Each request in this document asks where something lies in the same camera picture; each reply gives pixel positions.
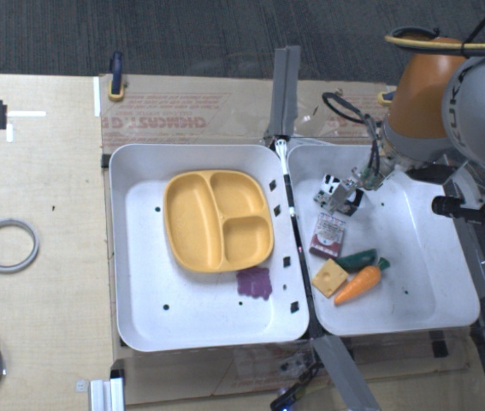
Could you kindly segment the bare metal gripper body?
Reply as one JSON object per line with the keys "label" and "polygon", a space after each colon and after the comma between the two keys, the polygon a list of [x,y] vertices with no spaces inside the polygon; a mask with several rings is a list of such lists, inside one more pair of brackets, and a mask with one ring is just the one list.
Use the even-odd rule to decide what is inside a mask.
{"label": "bare metal gripper body", "polygon": [[361,165],[352,169],[350,180],[357,188],[376,191],[400,166],[401,158],[380,152],[370,154]]}

